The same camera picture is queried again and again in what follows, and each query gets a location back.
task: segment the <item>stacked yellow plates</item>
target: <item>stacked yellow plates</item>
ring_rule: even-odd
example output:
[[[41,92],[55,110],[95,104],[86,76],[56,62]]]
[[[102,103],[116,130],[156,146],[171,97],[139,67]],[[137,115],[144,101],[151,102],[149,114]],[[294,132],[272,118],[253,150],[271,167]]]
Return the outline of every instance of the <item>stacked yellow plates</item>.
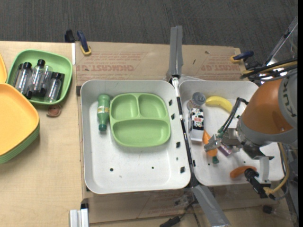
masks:
[[[40,129],[37,110],[5,80],[6,70],[0,55],[0,164],[29,146]]]

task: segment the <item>green plate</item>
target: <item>green plate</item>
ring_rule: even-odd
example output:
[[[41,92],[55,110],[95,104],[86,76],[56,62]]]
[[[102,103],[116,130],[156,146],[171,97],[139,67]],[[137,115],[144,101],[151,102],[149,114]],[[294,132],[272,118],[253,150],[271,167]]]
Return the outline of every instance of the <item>green plate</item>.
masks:
[[[8,84],[12,85],[14,81],[14,77],[17,71],[18,66],[21,63],[24,62],[30,62],[32,66],[36,66],[37,61],[39,59],[45,60],[45,64],[48,66],[51,66],[53,68],[54,72],[59,72],[64,74],[64,80],[61,85],[61,94],[60,98],[54,102],[44,102],[44,99],[42,97],[35,97],[33,96],[29,101],[34,104],[40,104],[40,105],[54,105],[60,103],[66,96],[68,89],[70,87],[71,79],[72,79],[72,63],[69,59],[67,59],[64,56],[46,52],[46,51],[40,51],[40,50],[24,50],[21,51],[13,61],[10,70],[9,75],[7,78]]]
[[[158,146],[170,138],[166,105],[155,94],[120,94],[111,101],[109,111],[113,137],[122,146]]]

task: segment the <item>banana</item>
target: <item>banana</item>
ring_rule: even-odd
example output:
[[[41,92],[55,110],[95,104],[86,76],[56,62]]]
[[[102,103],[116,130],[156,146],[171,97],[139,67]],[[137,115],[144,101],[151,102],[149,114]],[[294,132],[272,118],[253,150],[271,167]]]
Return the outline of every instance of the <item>banana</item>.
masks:
[[[232,111],[231,102],[221,96],[210,96],[206,99],[205,104],[207,106],[210,106],[210,105],[220,106],[229,113]]]

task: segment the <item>orange carrot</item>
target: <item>orange carrot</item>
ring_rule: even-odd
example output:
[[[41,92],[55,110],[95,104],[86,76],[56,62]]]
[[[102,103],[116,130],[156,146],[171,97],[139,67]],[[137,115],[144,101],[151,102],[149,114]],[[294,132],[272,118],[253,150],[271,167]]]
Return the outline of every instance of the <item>orange carrot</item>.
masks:
[[[215,157],[217,154],[218,154],[218,149],[210,149],[207,151],[207,154],[210,156],[210,157]]]
[[[246,169],[248,168],[252,168],[253,170],[257,170],[254,166],[240,166],[236,169],[233,169],[230,173],[230,177],[231,178],[235,178],[237,176],[239,176],[240,174],[244,173]]]
[[[204,130],[202,140],[203,140],[203,143],[205,145],[208,144],[210,138],[211,138],[210,135],[207,133],[206,130]],[[218,149],[217,148],[216,149],[210,149],[210,150],[207,151],[207,154],[210,157],[215,157],[218,154]]]
[[[208,144],[210,138],[211,138],[210,135],[207,133],[206,130],[204,130],[202,140],[205,145]]]

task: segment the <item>table surface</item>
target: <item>table surface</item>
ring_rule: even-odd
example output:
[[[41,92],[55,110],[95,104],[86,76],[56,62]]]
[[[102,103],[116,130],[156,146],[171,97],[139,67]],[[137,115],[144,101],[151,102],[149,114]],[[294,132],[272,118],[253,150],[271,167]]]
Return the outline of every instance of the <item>table surface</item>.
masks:
[[[49,51],[72,58],[72,44],[0,41],[0,54],[7,71],[17,54],[26,49]],[[62,113],[51,118],[47,106],[35,105],[40,117],[40,134],[35,141],[10,161],[0,165],[0,226],[41,227],[69,226],[69,211],[79,209],[82,201],[80,132],[76,67],[70,90],[62,102]],[[281,201],[281,209],[287,204]],[[261,207],[225,210],[231,225],[285,226],[293,224],[283,218],[264,215]],[[203,213],[197,218],[209,226]],[[159,226],[168,217],[92,224],[104,227]],[[195,227],[193,214],[182,218],[180,227]]]

